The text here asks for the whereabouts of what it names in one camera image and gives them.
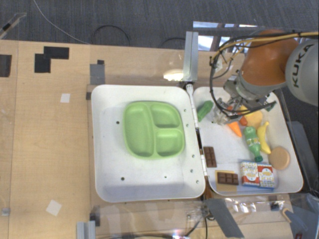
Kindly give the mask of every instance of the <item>red and white box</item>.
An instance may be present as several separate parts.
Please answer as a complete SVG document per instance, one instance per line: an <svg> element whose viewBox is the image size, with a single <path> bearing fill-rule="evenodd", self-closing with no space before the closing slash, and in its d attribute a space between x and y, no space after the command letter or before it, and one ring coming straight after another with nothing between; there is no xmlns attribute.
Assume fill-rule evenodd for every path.
<svg viewBox="0 0 319 239"><path fill-rule="evenodd" d="M258 166L260 187L274 188L275 178L273 173L273 167L268 164L258 164L257 166Z"/></svg>
<svg viewBox="0 0 319 239"><path fill-rule="evenodd" d="M243 186L259 187L258 167L255 162L240 163L241 181Z"/></svg>

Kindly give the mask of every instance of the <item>carrot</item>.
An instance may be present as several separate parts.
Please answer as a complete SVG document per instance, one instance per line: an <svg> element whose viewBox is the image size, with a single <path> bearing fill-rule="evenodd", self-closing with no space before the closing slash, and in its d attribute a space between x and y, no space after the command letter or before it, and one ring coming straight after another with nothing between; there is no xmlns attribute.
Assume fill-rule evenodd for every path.
<svg viewBox="0 0 319 239"><path fill-rule="evenodd" d="M239 123L241 123L243 126L247 126L248 121L246 120L245 116L242 116L239 120Z"/></svg>
<svg viewBox="0 0 319 239"><path fill-rule="evenodd" d="M242 137L242 134L241 134L241 131L240 131L240 128L239 128L239 124L237 121L235 122L232 122L230 124L227 124L233 131L236 135L238 135L239 137Z"/></svg>

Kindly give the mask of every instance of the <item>white wire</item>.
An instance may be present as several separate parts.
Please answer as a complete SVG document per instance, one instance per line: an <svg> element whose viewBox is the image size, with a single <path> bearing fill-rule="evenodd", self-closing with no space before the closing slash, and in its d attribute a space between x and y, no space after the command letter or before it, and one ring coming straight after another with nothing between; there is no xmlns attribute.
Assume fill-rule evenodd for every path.
<svg viewBox="0 0 319 239"><path fill-rule="evenodd" d="M35 6L37 7L37 9L39 10L39 12L41 13L41 15L44 17L44 19L49 22L52 26L54 26L55 28L57 28L58 30L60 30L62 33L66 34L67 36L70 36L72 39L78 41L78 42L81 42L81 43L85 43L85 44L89 44L88 42L84 42L84 41L81 41L80 39L70 35L69 33L65 32L63 29L59 28L57 25L53 24L44 14L43 12L41 11L40 7L38 6L36 0L33 0Z"/></svg>

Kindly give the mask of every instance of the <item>wooden table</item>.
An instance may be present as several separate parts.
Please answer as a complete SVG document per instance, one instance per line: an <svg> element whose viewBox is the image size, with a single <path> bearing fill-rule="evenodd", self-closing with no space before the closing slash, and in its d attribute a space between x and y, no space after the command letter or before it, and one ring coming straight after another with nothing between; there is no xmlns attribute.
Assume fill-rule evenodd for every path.
<svg viewBox="0 0 319 239"><path fill-rule="evenodd" d="M69 59L52 59L51 73L35 73L34 55L43 53L44 46L69 47ZM176 83L162 76L169 69L182 68L183 51L0 41L0 54L12 55L10 77L0 78L0 208L10 207L11 211L10 216L0 217L0 237L76 238L76 223L89 220L96 194L95 186L90 183L86 100L90 64L105 61L107 84L174 86ZM208 86L210 55L199 53L195 86ZM242 61L243 56L238 56L232 72L240 68ZM230 74L215 85L222 86ZM62 94L70 94L68 103L61 102ZM61 204L57 216L46 211L51 200ZM101 204L110 224L117 224L123 231L128 228L138 231L143 227L147 231L163 229L163 224L172 223L180 216L185 219L184 210L192 204L186 202ZM150 208L157 208L157 212L152 213ZM152 226L146 224L143 211L150 213ZM126 217L129 214L128 220L134 222L124 224L121 213ZM280 213L272 221L266 218L268 214L270 211L238 216L236 221L248 238L256 238L261 231L268 231L269 238L290 238L289 224ZM183 228L193 224L194 221L186 221ZM203 223L198 227L193 238L204 238ZM97 234L105 236L114 230L113 225L99 227ZM209 223L209 235L225 238L216 222Z"/></svg>

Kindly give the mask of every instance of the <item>white plastic tray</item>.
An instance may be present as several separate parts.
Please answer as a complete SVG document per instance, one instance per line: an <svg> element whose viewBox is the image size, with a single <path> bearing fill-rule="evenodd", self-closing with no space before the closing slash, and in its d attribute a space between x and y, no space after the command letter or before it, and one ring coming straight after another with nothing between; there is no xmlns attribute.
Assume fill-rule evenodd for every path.
<svg viewBox="0 0 319 239"><path fill-rule="evenodd" d="M223 88L214 88L214 94L216 99L221 97L224 101L227 101L230 98ZM195 90L194 102L196 107L199 107L207 100L212 100L208 87L202 87ZM199 123L202 145L212 146L215 150L217 168L208 168L207 172L209 175L210 186L218 194L223 196L281 194L294 193L301 190L303 178L280 103L273 93L268 97L268 101L277 101L277 104L270 112L262 110L263 123L269 121L269 126L266 130L267 142L271 149L282 146L289 152L291 158L290 164L285 170L274 169L275 189L273 190L239 185L237 186L237 191L218 192L215 182L215 170L234 171L241 177L240 162L244 160L253 161L254 157L253 154L249 152L244 137L239 138L236 136L228 126L221 126L211 122L212 112ZM262 156L264 162L268 163L268 156L263 153Z"/></svg>
<svg viewBox="0 0 319 239"><path fill-rule="evenodd" d="M100 85L92 92L95 186L108 202L182 199L205 189L188 94L178 87ZM184 151L157 160L133 157L124 143L122 119L127 104L166 102L177 108L185 132Z"/></svg>

